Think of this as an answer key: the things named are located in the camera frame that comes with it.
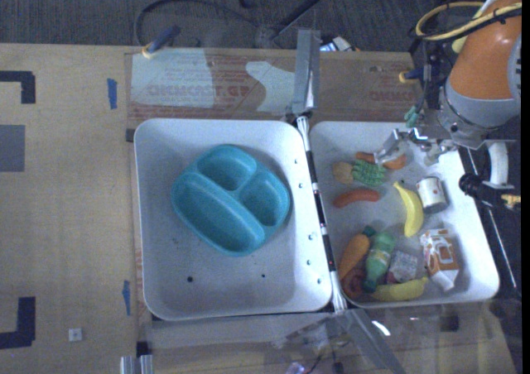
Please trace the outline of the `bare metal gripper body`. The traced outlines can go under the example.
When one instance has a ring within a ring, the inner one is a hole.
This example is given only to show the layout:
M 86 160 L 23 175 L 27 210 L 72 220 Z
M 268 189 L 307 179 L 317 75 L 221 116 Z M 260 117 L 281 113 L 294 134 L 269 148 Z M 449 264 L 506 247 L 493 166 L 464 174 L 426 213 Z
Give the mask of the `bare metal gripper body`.
M 479 149 L 493 127 L 483 127 L 459 117 L 452 110 L 410 110 L 407 113 L 408 138 L 417 145 Z

